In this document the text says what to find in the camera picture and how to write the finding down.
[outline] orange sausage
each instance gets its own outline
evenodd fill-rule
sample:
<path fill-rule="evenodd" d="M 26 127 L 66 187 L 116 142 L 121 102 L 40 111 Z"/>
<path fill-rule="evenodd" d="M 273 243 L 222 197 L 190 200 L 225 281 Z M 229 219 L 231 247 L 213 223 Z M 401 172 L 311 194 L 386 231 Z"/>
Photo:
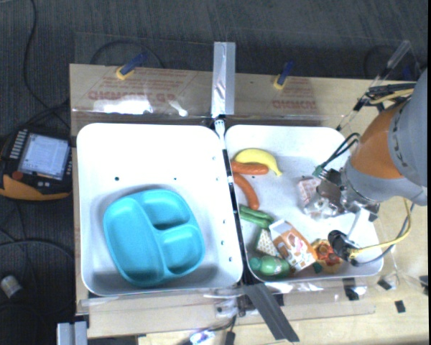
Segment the orange sausage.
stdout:
<path fill-rule="evenodd" d="M 264 164 L 243 164 L 237 161 L 231 161 L 230 164 L 234 173 L 246 175 L 265 175 L 269 170 L 268 166 Z"/>
<path fill-rule="evenodd" d="M 251 184 L 249 184 L 249 181 L 247 181 L 241 174 L 238 174 L 237 172 L 233 173 L 233 181 L 246 196 L 249 208 L 258 210 L 260 207 L 259 198 L 257 197 L 257 194 L 252 188 Z"/>

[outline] toy banana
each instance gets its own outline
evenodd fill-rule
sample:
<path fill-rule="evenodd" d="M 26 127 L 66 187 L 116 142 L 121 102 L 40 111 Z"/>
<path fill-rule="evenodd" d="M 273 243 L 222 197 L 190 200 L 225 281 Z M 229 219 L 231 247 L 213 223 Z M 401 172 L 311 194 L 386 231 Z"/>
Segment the toy banana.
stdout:
<path fill-rule="evenodd" d="M 235 161 L 242 163 L 256 162 L 268 166 L 268 168 L 273 170 L 277 176 L 282 174 L 282 172 L 278 169 L 278 165 L 274 156 L 262 149 L 244 149 L 235 156 Z"/>

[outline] beige surface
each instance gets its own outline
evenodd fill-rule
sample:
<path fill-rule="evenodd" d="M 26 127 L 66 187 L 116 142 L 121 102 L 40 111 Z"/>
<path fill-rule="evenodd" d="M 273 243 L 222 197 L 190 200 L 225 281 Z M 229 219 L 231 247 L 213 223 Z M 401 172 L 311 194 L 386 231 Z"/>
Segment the beige surface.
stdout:
<path fill-rule="evenodd" d="M 267 75 L 237 75 L 236 99 L 247 106 L 249 99 L 261 101 L 267 98 L 265 108 L 279 104 L 278 93 L 272 92 L 272 78 Z M 369 86 L 367 80 L 336 80 L 327 78 L 299 78 L 295 88 L 301 96 L 315 101 L 312 116 L 324 125 L 334 127 L 342 114 L 348 113 L 354 101 Z M 73 88 L 82 93 L 82 88 Z M 294 97 L 293 91 L 288 96 Z M 364 109 L 350 129 L 362 132 L 376 115 L 373 108 Z M 84 120 L 73 116 L 73 129 L 80 129 Z M 99 300 L 87 301 L 88 291 L 80 274 L 80 221 L 78 211 L 78 185 L 76 152 L 74 152 L 74 202 L 75 202 L 75 257 L 76 293 L 80 313 L 89 312 L 90 338 L 147 333 L 140 338 L 140 344 L 181 344 L 194 329 L 220 325 L 226 319 L 218 318 L 215 303 L 221 300 L 204 298 L 200 293 L 170 296 L 166 298 L 129 297 L 126 300 L 100 304 Z M 393 239 L 399 232 L 405 210 L 400 198 L 393 198 L 381 205 L 380 218 L 376 221 L 380 239 Z M 420 275 L 427 275 L 427 208 L 416 207 L 412 214 L 412 233 L 395 249 L 394 265 L 397 267 L 397 288 L 385 291 L 380 286 L 369 285 L 362 300 L 345 300 L 343 289 L 333 288 L 318 301 L 311 295 L 286 295 L 284 312 L 292 318 L 291 324 L 301 344 L 422 344 L 429 339 L 428 297 L 422 294 L 417 281 Z M 405 313 L 397 313 L 394 302 L 402 300 Z M 189 331 L 178 331 L 186 328 Z M 240 318 L 234 331 L 236 344 L 271 344 L 274 342 L 269 329 L 255 314 Z M 223 344 L 223 332 L 206 344 Z"/>

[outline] blue and yellow clip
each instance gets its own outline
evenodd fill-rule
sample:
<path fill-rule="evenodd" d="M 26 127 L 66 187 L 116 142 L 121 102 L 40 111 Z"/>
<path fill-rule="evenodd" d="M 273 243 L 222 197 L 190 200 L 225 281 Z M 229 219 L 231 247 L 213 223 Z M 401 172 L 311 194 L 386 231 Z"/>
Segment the blue and yellow clip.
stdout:
<path fill-rule="evenodd" d="M 147 60 L 147 54 L 146 53 L 143 52 L 141 54 L 138 54 L 134 59 L 129 61 L 129 63 L 118 68 L 116 70 L 116 76 L 118 77 L 118 79 L 121 79 L 122 81 L 124 81 L 132 73 L 134 73 L 135 67 L 138 67 L 138 66 L 144 64 L 146 60 Z"/>
<path fill-rule="evenodd" d="M 283 89 L 286 83 L 287 76 L 290 74 L 292 67 L 294 66 L 294 62 L 289 60 L 284 64 L 281 74 L 274 79 L 273 86 L 277 89 Z"/>

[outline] blue divided plate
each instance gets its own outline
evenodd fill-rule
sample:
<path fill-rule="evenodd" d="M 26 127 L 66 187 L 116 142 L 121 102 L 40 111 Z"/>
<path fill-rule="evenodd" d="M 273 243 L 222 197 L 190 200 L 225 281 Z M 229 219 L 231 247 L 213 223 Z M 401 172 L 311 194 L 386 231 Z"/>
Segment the blue divided plate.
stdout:
<path fill-rule="evenodd" d="M 190 207 L 171 190 L 144 190 L 118 199 L 104 213 L 103 229 L 119 272 L 141 288 L 191 273 L 205 255 Z"/>

